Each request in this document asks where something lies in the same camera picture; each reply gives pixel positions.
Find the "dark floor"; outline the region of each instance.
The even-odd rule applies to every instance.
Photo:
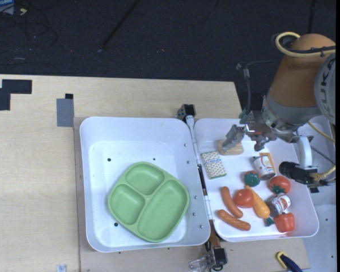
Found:
[[[126,16],[135,1],[15,0],[0,13],[0,74],[233,81],[245,107],[235,66],[271,60],[250,68],[258,110],[283,56],[274,34],[336,42],[336,0],[140,0]]]

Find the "wooden table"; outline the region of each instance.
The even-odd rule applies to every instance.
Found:
[[[0,110],[0,271],[57,271],[64,264],[66,271],[186,272],[188,260],[199,257],[203,246],[105,254],[110,267],[84,263],[74,129],[57,126],[56,101],[73,94],[75,117],[174,117],[183,104],[194,104],[195,118],[238,118],[234,84],[0,75],[0,88],[3,79],[31,80],[32,93],[12,93],[10,110]],[[282,271],[275,259],[280,250],[302,269],[310,268],[302,239],[222,242],[222,247],[228,256],[223,271]]]

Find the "green plate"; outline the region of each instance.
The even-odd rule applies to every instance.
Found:
[[[176,229],[189,206],[187,188],[148,162],[131,165],[108,196],[116,220],[135,235],[158,243]]]

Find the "toy red pepper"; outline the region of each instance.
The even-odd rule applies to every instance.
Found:
[[[274,222],[279,232],[291,232],[295,229],[295,216],[293,213],[282,213],[274,218]]]

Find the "toy hot dog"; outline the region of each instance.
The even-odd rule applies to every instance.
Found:
[[[224,186],[221,188],[220,192],[222,194],[223,202],[226,205],[228,211],[230,211],[231,214],[236,218],[241,218],[243,216],[243,212],[234,203],[229,188],[227,186]]]
[[[225,210],[218,210],[217,215],[227,224],[231,225],[232,227],[237,228],[238,230],[242,230],[242,231],[250,230],[250,223],[247,223],[243,220],[235,218],[234,216],[232,216]]]

